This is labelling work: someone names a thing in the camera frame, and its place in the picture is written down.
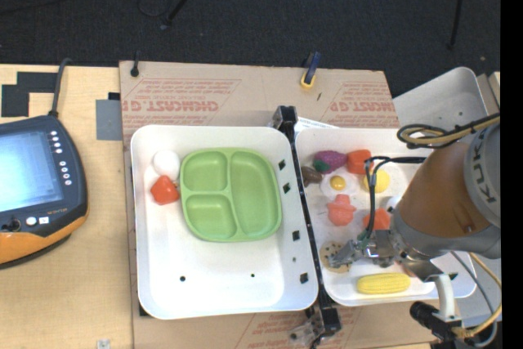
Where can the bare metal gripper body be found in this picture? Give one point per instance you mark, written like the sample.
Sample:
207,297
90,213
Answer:
384,249

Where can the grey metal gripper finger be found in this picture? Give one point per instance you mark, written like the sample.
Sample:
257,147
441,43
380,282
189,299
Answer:
341,258
352,246

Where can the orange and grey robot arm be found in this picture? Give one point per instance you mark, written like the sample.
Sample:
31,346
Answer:
437,192

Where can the chocolate chip biscuit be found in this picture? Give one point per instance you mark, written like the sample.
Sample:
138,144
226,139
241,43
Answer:
328,251

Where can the orange toy food piece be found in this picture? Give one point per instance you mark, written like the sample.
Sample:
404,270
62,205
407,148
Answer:
381,220

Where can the yellow corn cob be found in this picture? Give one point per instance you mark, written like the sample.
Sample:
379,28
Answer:
383,283

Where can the pink toy food piece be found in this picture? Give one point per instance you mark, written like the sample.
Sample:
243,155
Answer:
341,210

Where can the white plastic tray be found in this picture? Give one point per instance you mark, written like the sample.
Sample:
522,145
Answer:
359,300
220,274

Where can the thin black and white rod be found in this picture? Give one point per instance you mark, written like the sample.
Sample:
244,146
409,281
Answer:
307,212

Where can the white fried egg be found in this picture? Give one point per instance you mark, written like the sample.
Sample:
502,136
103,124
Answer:
338,184

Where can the yellow lemon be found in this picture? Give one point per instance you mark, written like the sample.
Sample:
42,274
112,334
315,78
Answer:
382,180

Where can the brown toy mushroom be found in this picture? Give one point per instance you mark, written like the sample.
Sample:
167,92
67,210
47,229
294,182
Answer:
311,175

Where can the orange toy tomato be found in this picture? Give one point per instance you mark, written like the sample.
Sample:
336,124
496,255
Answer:
358,162

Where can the purple grapes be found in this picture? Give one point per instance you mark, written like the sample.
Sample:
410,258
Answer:
332,160

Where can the green divided plate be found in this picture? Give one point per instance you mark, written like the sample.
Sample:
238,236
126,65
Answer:
231,194

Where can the brown cardboard board red print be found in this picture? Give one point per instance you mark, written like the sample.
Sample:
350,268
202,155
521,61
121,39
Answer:
245,94

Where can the orange toy pepper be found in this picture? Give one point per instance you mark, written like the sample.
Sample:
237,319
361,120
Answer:
164,190

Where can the black cylinder on white bracket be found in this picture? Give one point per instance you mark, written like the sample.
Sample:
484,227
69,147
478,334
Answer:
443,325

